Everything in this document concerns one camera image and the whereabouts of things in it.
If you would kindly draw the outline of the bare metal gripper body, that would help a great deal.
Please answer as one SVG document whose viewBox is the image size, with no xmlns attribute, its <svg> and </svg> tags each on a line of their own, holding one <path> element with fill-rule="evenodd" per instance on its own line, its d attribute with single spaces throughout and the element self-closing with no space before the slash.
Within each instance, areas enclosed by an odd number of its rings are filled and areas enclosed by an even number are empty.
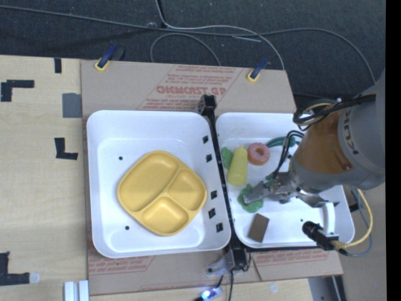
<svg viewBox="0 0 401 301">
<path fill-rule="evenodd" d="M 334 206 L 339 204 L 338 201 L 323 199 L 319 191 L 306 191 L 299 177 L 290 172 L 271 173 L 266 176 L 265 196 L 281 204 L 286 204 L 292 198 L 296 198 L 312 208 L 320 208 L 326 203 L 333 203 Z"/>
</svg>

